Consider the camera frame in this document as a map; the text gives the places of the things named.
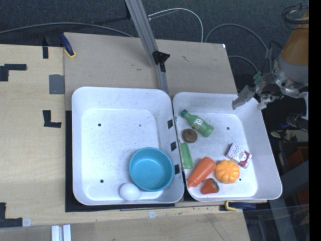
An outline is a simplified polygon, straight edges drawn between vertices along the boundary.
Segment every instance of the white tray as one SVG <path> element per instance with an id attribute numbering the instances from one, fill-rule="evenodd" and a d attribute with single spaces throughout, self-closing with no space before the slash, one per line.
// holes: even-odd
<path id="1" fill-rule="evenodd" d="M 233 94 L 210 94 L 181 92 L 173 98 L 174 115 L 180 142 L 184 142 L 182 131 L 190 128 L 187 120 L 180 116 L 183 109 L 198 115 L 214 127 L 212 134 L 205 138 L 198 133 L 195 143 L 188 144 L 194 165 L 205 156 L 216 163 L 227 159 L 225 154 L 234 143 L 253 155 L 246 169 L 240 167 L 240 177 L 232 184 L 223 184 L 211 173 L 220 191 L 214 194 L 201 193 L 201 183 L 188 189 L 197 201 L 224 200 L 266 200 L 277 199 L 282 193 L 280 176 L 270 147 L 261 111 L 257 101 L 251 99 L 243 106 L 232 109 Z M 186 179 L 192 169 L 184 169 Z"/>
<path id="2" fill-rule="evenodd" d="M 161 90 L 81 87 L 72 96 L 73 192 L 86 205 L 175 203 L 184 193 L 170 97 Z M 119 195 L 132 180 L 131 155 L 143 147 L 163 150 L 176 166 L 169 187 L 142 192 L 137 201 Z"/>

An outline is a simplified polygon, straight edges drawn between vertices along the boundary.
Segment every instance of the small packet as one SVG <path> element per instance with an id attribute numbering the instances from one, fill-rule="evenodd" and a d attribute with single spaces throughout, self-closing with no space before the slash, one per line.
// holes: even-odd
<path id="1" fill-rule="evenodd" d="M 235 144 L 231 144 L 231 147 L 225 156 L 244 169 L 247 168 L 252 158 L 252 155 L 249 152 L 241 149 Z"/>

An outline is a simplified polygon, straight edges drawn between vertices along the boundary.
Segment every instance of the white ball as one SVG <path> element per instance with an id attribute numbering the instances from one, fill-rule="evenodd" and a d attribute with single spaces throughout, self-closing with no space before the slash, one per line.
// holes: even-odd
<path id="1" fill-rule="evenodd" d="M 140 198 L 140 189 L 132 184 L 132 183 L 125 183 L 122 184 L 119 190 L 119 194 L 122 199 L 127 201 L 134 201 Z"/>

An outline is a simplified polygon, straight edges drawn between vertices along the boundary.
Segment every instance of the blue bowl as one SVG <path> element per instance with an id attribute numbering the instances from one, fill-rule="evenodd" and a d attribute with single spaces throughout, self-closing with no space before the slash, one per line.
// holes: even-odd
<path id="1" fill-rule="evenodd" d="M 129 161 L 129 174 L 142 190 L 161 191 L 172 182 L 174 167 L 162 150 L 145 147 L 137 150 Z"/>

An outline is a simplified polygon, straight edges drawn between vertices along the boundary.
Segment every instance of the wooden table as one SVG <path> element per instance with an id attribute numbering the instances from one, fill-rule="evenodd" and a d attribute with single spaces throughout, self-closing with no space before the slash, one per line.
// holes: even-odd
<path id="1" fill-rule="evenodd" d="M 137 38 L 66 36 L 77 52 L 73 60 L 60 47 L 49 47 L 49 58 L 44 59 L 42 47 L 0 45 L 0 66 L 28 67 L 10 70 L 8 81 L 0 81 L 0 202 L 7 203 L 6 218 L 28 218 L 35 226 L 130 219 L 142 224 L 150 209 L 65 212 L 65 111 L 71 109 L 72 92 L 83 85 L 157 88 L 154 68 Z M 166 62 L 171 97 L 180 91 L 236 93 L 222 45 L 166 40 L 157 44 L 171 54 Z M 55 74 L 65 76 L 66 95 L 49 93 L 49 76 Z M 50 110 L 51 121 L 61 122 L 61 127 L 44 127 L 43 110 Z M 221 203 L 182 199 L 175 207 L 153 210 L 156 218 L 175 216 L 170 219 L 176 221 L 182 216 L 183 221 L 197 224 L 202 219 L 210 224 L 211 217 L 221 215 L 216 204 Z M 243 232 L 238 230 L 247 236 L 243 214 L 237 217 Z"/>

